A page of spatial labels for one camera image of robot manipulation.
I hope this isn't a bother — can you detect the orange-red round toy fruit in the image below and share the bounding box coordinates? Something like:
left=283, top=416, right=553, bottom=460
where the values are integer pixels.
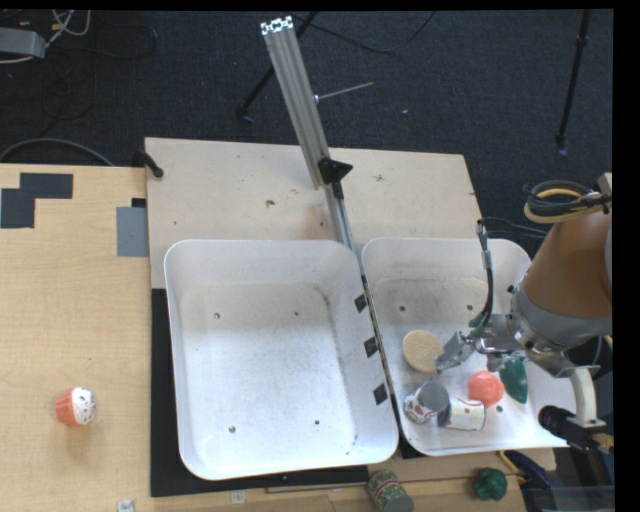
left=466, top=369, right=506, bottom=408

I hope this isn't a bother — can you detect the white plastic tray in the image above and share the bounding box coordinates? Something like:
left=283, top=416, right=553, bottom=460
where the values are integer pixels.
left=163, top=238, right=401, bottom=482
left=360, top=236, right=577, bottom=458

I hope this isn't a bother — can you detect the green broccoli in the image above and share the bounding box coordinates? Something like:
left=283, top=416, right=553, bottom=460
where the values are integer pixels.
left=471, top=466, right=509, bottom=502

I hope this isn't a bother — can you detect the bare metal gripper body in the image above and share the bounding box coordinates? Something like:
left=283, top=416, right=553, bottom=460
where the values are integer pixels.
left=471, top=313, right=575, bottom=377

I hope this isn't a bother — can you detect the tan round biscuit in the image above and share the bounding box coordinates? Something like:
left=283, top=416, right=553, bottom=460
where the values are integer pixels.
left=401, top=329, right=445, bottom=375

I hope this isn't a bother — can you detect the white cup with orange dots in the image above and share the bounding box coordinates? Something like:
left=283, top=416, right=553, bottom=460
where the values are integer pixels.
left=441, top=396, right=488, bottom=433

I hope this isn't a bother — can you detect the orange cupcake with white icing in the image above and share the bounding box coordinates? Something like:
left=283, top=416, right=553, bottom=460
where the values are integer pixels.
left=54, top=386, right=98, bottom=428

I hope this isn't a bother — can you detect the white can with red print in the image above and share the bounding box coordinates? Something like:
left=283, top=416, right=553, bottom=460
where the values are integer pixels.
left=403, top=380, right=452, bottom=427

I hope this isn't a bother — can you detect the pale wood board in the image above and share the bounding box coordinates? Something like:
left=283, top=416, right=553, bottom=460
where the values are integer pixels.
left=144, top=136, right=483, bottom=292

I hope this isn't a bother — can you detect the green can with red print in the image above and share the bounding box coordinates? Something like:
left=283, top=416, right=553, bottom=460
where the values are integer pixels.
left=366, top=469, right=415, bottom=512

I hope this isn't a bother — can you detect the black cylinder on white bracket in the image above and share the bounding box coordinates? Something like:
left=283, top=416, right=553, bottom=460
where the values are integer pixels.
left=538, top=364, right=609, bottom=452

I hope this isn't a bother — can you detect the dark green toy vegetable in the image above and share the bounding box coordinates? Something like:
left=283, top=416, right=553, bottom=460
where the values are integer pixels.
left=499, top=356, right=530, bottom=405

